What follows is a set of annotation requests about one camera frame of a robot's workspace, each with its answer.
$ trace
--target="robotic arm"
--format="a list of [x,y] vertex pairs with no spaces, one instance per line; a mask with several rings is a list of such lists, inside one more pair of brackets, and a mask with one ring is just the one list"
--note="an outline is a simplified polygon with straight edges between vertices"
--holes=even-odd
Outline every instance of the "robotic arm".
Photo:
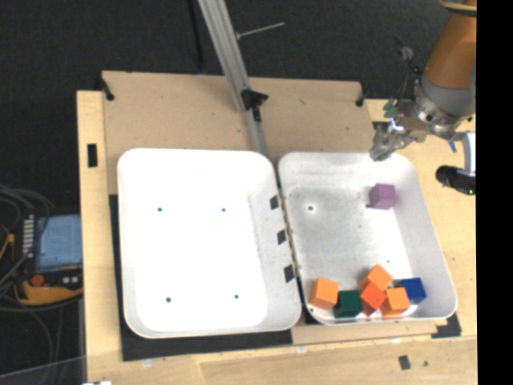
[[442,166],[442,184],[475,195],[475,133],[457,132],[475,114],[477,0],[439,0],[451,12],[423,71],[411,66],[413,51],[402,46],[403,62],[416,74],[414,99],[390,99],[384,107],[387,123],[376,123],[370,156],[385,160],[398,149],[435,135],[461,141],[465,168]]

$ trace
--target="blue block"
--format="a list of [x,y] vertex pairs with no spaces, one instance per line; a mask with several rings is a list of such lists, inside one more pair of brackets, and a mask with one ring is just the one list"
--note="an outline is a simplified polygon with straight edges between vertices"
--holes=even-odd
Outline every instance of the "blue block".
[[402,286],[406,290],[410,304],[417,305],[426,299],[426,291],[420,278],[402,279],[396,286]]

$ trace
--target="purple block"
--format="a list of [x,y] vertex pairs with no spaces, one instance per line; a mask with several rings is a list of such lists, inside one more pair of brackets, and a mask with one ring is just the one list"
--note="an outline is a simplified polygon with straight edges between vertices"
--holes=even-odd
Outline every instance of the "purple block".
[[370,207],[390,209],[395,204],[395,187],[389,184],[376,184],[369,192]]

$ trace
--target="cube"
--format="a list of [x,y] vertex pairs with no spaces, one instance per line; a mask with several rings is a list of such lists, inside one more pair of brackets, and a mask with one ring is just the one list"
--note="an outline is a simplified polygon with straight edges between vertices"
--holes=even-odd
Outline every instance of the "cube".
[[385,294],[386,299],[380,309],[383,318],[400,317],[410,308],[410,300],[406,289],[402,287],[389,288],[385,291]]
[[395,205],[395,187],[390,184],[376,184],[369,191],[370,207],[391,209]]
[[333,308],[337,318],[356,317],[363,311],[360,293],[357,290],[338,291],[338,302]]
[[381,291],[384,291],[393,280],[394,278],[388,273],[388,271],[386,271],[386,269],[381,265],[376,264],[373,269],[358,283],[358,285],[364,287],[369,282],[373,282]]
[[405,288],[408,299],[413,305],[420,304],[427,297],[421,278],[405,278],[399,281],[395,286]]
[[383,305],[383,302],[386,300],[386,294],[376,284],[369,282],[360,293],[360,299],[362,300],[363,313],[369,316]]
[[338,282],[327,278],[318,278],[310,290],[309,304],[324,310],[330,310],[338,301]]

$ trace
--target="black clamp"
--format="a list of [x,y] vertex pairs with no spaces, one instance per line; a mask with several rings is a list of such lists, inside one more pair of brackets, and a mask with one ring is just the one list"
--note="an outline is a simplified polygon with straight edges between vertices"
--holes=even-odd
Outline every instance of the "black clamp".
[[260,106],[264,103],[266,99],[269,98],[268,95],[257,93],[256,91],[251,91],[249,89],[243,90],[242,93],[242,101],[244,101],[244,106],[246,110],[251,109],[253,113],[253,119],[255,121],[262,121],[262,117],[260,114]]

